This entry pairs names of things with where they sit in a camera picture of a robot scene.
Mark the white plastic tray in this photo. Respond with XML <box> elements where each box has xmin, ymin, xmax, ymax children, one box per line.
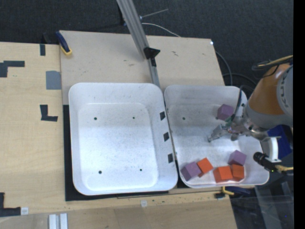
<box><xmin>68</xmin><ymin>82</ymin><xmax>179</xmax><ymax>197</ymax></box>
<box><xmin>163</xmin><ymin>84</ymin><xmax>271</xmax><ymax>189</ymax></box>

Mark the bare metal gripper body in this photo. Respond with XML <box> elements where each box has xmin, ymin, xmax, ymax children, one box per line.
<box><xmin>227</xmin><ymin>114</ymin><xmax>269</xmax><ymax>142</ymax></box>

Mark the pale wood board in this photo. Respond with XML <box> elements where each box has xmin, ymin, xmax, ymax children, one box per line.
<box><xmin>59</xmin><ymin>30</ymin><xmax>254</xmax><ymax>202</ymax></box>

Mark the purple cube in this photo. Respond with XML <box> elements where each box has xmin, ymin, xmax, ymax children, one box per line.
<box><xmin>227</xmin><ymin>149</ymin><xmax>247</xmax><ymax>167</ymax></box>
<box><xmin>180</xmin><ymin>161</ymin><xmax>202</xmax><ymax>182</ymax></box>
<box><xmin>216</xmin><ymin>104</ymin><xmax>235</xmax><ymax>122</ymax></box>

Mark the black cylinder on white bracket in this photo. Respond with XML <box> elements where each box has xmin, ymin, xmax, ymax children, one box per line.
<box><xmin>253</xmin><ymin>136</ymin><xmax>282</xmax><ymax>173</ymax></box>

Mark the orange cube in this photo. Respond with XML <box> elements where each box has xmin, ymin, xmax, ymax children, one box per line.
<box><xmin>196</xmin><ymin>157</ymin><xmax>214</xmax><ymax>178</ymax></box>
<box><xmin>213</xmin><ymin>166</ymin><xmax>234</xmax><ymax>184</ymax></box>
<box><xmin>230</xmin><ymin>164</ymin><xmax>245</xmax><ymax>182</ymax></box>

